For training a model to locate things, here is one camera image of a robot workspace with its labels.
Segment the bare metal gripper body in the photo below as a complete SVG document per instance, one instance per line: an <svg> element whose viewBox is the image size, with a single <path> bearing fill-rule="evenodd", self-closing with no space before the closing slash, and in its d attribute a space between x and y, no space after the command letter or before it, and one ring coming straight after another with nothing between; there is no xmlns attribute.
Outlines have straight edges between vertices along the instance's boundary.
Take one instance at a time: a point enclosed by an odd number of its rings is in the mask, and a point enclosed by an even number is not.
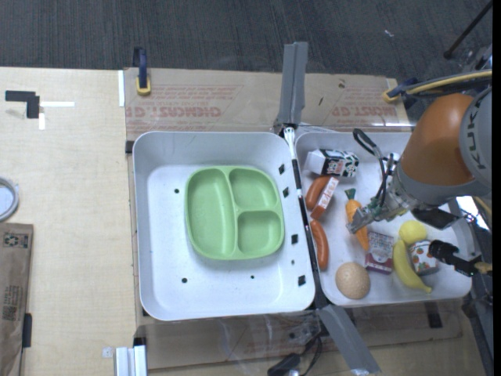
<svg viewBox="0 0 501 376"><path fill-rule="evenodd" d="M368 203L368 210L373 221L386 220L390 222L395 217L404 215L409 210L409 200L405 196L391 193L373 197Z"/></svg>

